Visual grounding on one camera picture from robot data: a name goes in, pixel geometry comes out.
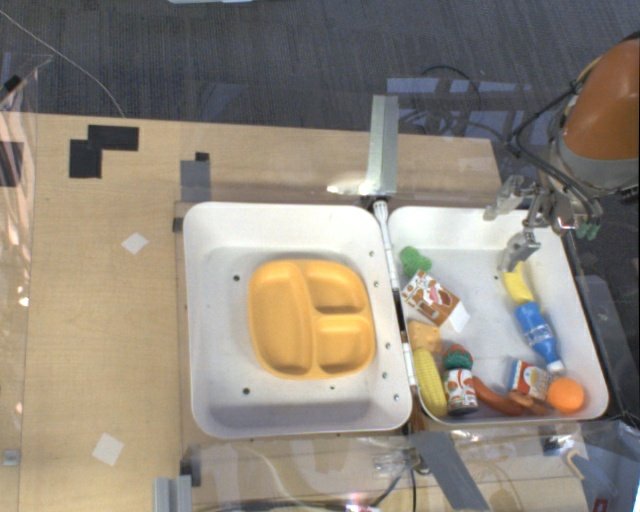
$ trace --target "orange ball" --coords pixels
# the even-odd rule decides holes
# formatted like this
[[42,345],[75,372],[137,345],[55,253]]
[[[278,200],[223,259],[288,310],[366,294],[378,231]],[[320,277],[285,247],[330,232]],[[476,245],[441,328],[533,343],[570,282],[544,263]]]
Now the orange ball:
[[572,414],[584,405],[584,389],[575,380],[560,377],[549,386],[547,402],[561,414]]

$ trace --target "blue bottle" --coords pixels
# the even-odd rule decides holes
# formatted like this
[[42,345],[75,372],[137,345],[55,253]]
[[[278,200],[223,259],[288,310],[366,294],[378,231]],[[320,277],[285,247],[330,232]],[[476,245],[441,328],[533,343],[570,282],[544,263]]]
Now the blue bottle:
[[538,304],[527,302],[519,306],[515,314],[529,346],[544,358],[547,370],[551,373],[563,372],[564,364],[556,353],[556,339]]

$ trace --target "black cable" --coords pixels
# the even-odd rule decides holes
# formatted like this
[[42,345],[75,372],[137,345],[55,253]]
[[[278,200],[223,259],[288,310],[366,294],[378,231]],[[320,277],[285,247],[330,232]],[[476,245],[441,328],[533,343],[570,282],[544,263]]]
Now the black cable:
[[575,180],[568,174],[562,172],[560,169],[557,169],[550,163],[545,162],[540,157],[538,157],[537,155],[529,151],[525,147],[525,145],[522,143],[522,140],[521,140],[522,133],[529,125],[531,125],[531,123],[533,123],[533,121],[538,119],[543,113],[548,112],[549,110],[554,108],[556,105],[560,104],[568,96],[572,94],[576,94],[578,87],[582,85],[583,81],[584,79],[579,82],[572,82],[571,87],[567,91],[563,92],[560,96],[553,99],[549,104],[544,106],[538,112],[535,112],[533,115],[529,116],[522,123],[520,123],[520,125],[517,128],[515,128],[511,133],[511,136],[508,139],[509,142],[507,143],[507,148],[516,156],[524,156],[532,164],[540,168],[540,170],[542,170],[552,178],[556,179],[557,181],[565,185],[565,187],[569,191],[571,191],[578,198],[578,200],[584,205],[589,215],[589,222],[599,225],[601,222],[601,216],[602,216],[602,208],[600,207],[599,202],[589,197],[589,193],[586,190],[584,190],[582,185],[577,180]]
[[507,139],[506,139],[506,137],[504,135],[502,135],[498,130],[494,130],[490,126],[487,126],[486,124],[480,124],[480,123],[476,123],[474,121],[467,121],[466,124],[468,124],[469,126],[475,126],[476,128],[480,128],[482,130],[488,131],[492,135],[495,135],[497,137],[498,141],[502,142],[503,144],[505,144],[507,142]]
[[[407,466],[407,469],[409,470],[409,472],[411,474],[411,481],[413,483],[413,488],[414,488],[414,512],[415,512],[415,502],[416,502],[416,497],[415,497],[415,493],[416,493],[415,477],[413,476],[413,468],[411,466]],[[404,473],[404,471],[400,472],[391,481],[391,484],[389,484],[389,487],[387,487],[387,489],[380,496],[378,496],[376,499],[374,499],[369,506],[370,507],[377,507],[378,505],[380,505],[380,503],[382,503],[387,498],[387,496],[389,496],[389,494],[391,494],[395,490],[396,486],[398,485],[398,482],[402,478],[403,473]],[[308,502],[308,501],[301,501],[301,500],[281,501],[281,502],[279,502],[279,501],[255,501],[255,502],[239,503],[239,504],[233,505],[233,506],[226,506],[226,507],[223,507],[223,508],[213,508],[213,509],[207,509],[207,510],[209,512],[236,512],[236,511],[242,511],[242,512],[270,512],[271,510],[277,510],[279,508],[289,508],[289,507],[317,508],[317,509],[322,509],[322,510],[329,510],[331,512],[344,512],[344,510],[345,510],[345,504],[344,503],[320,503],[320,502]]]
[[389,494],[391,494],[393,492],[393,490],[396,488],[396,485],[398,485],[398,482],[400,481],[400,478],[402,478],[402,472],[393,479],[393,481],[391,482],[391,485],[389,487],[387,487],[387,490],[384,491],[380,496],[378,496],[375,500],[373,500],[371,502],[371,505],[369,505],[370,507],[377,507],[378,505],[380,505],[380,503],[382,503],[384,501],[384,499],[389,496]]
[[412,489],[412,503],[411,510],[416,512],[418,507],[418,489],[416,488],[416,475],[413,473],[413,468],[409,468],[409,476],[411,477],[411,489]]
[[473,82],[473,80],[471,80],[471,78],[469,78],[469,75],[458,68],[449,66],[448,64],[435,64],[423,70],[422,73],[420,73],[420,76],[424,76],[431,71],[435,71],[436,69],[448,69],[449,71],[453,71],[454,73],[457,73],[461,77],[465,78],[471,84],[473,90],[476,92],[476,96],[478,98],[478,110],[482,110],[482,96],[480,95],[480,89],[478,89],[478,86]]

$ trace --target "toy can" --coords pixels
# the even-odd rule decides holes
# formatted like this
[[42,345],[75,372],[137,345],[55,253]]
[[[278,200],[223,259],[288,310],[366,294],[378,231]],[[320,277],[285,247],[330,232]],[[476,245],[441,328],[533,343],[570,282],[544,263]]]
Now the toy can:
[[444,394],[447,397],[447,412],[451,416],[462,416],[478,410],[478,398],[470,370],[448,370],[444,374],[443,383]]

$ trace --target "yellow toy corn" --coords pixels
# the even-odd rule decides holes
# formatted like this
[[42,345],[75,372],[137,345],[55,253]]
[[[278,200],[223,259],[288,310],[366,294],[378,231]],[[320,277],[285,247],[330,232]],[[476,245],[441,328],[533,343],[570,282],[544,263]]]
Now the yellow toy corn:
[[428,411],[436,418],[447,414],[447,399],[444,396],[442,379],[436,362],[425,348],[413,351],[413,364],[420,389],[420,397]]

